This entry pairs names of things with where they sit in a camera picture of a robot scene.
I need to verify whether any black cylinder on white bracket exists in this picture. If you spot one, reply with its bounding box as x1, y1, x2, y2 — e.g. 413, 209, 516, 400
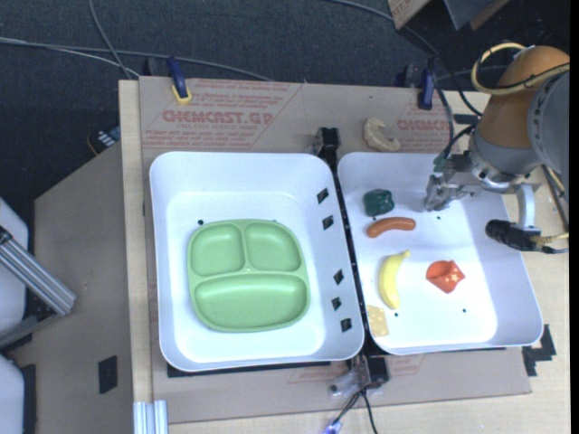
485, 183, 543, 251

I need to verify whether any orange carton with stars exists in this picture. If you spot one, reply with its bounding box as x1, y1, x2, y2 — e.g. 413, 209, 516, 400
425, 259, 467, 295

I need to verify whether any yellow toy cracker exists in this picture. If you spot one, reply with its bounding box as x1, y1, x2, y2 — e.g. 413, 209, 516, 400
365, 304, 391, 337

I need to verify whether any dark green toy pepper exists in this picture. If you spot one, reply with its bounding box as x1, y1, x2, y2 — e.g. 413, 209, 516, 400
363, 189, 395, 218

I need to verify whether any orange toy sausage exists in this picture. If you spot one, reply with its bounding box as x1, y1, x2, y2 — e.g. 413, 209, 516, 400
365, 216, 417, 239

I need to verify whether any yellow banana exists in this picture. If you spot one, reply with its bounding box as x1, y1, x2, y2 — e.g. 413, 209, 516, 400
377, 250, 412, 310

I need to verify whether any brown cardboard board red print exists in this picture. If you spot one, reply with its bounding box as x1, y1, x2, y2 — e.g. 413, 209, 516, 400
138, 77, 534, 425

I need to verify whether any beige toy croissant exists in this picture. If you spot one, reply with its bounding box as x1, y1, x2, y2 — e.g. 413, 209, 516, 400
363, 117, 402, 154

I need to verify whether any black block with thin wires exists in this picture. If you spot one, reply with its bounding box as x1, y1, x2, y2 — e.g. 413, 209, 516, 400
308, 127, 341, 158
346, 354, 391, 391

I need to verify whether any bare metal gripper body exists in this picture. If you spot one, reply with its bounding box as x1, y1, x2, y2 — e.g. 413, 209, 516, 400
428, 152, 517, 200

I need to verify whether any green divided plate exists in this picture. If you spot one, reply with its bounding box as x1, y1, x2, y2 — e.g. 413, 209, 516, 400
186, 218, 312, 334

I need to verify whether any white plastic tray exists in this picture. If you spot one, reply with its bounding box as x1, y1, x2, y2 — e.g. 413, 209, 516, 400
337, 151, 545, 357
148, 150, 365, 373

